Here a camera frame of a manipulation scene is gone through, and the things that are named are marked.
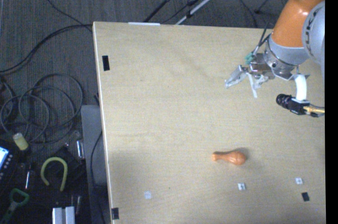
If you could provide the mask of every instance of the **orange object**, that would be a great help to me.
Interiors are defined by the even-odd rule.
[[[323,0],[288,0],[271,34],[276,44],[302,48],[302,29],[309,12]]]
[[[224,160],[237,166],[244,164],[246,159],[247,158],[245,157],[245,155],[240,151],[232,151],[227,153],[214,152],[212,154],[213,161]]]

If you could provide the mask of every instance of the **yellow-green curved tube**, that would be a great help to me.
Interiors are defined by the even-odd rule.
[[[47,179],[44,176],[44,170],[46,169],[48,163],[50,163],[52,161],[59,161],[63,164],[63,178],[62,178],[62,183],[61,183],[61,186],[60,186],[60,191],[62,192],[64,190],[65,181],[67,179],[67,173],[68,173],[68,166],[67,166],[67,163],[65,162],[65,160],[63,160],[62,158],[59,158],[59,157],[48,158],[43,163],[43,165],[41,167],[40,176],[41,176],[42,181],[45,183],[45,185],[49,185],[49,182],[47,181]]]

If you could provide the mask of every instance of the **plywood surface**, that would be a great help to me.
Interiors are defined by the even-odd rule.
[[[258,98],[248,79],[224,87],[261,33],[94,23],[115,223],[325,222],[324,118],[276,104],[280,93],[295,95],[293,82],[271,80]],[[324,105],[320,67],[308,60],[301,72],[311,74],[308,99]],[[211,160],[234,149],[247,156],[244,165]]]

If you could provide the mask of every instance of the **monitor screen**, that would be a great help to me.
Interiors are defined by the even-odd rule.
[[[9,153],[9,151],[5,148],[0,147],[0,170],[2,168],[2,165],[4,164],[7,154]]]

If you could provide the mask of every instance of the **white square marker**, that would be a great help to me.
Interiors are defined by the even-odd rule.
[[[295,178],[296,184],[303,184],[303,179],[300,177]]]
[[[150,200],[152,198],[152,193],[150,191],[145,191],[144,198]]]
[[[237,185],[238,185],[238,189],[239,189],[239,190],[245,190],[245,189],[246,189],[244,183],[238,183]]]

